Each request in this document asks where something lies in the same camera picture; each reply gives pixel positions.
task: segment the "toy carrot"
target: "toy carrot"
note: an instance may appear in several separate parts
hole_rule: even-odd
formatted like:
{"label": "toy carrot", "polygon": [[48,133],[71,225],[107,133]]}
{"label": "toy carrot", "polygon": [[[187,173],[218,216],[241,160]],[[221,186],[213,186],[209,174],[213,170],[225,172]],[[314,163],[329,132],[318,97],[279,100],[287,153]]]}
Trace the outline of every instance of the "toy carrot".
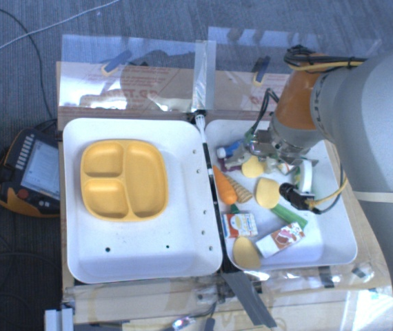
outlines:
{"label": "toy carrot", "polygon": [[233,205],[238,200],[238,195],[236,195],[232,184],[228,181],[222,171],[220,171],[220,169],[215,165],[213,166],[213,174],[215,177],[216,190],[218,191],[219,198],[226,205]]}

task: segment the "yellow plate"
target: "yellow plate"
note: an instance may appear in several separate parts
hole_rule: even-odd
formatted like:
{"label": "yellow plate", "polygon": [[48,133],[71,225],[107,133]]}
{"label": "yellow plate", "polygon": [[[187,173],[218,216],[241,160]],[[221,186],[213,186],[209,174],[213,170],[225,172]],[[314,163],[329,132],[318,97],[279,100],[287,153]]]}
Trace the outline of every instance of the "yellow plate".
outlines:
{"label": "yellow plate", "polygon": [[152,219],[168,204],[163,156],[148,142],[94,142],[83,152],[80,172],[85,207],[100,219]]}

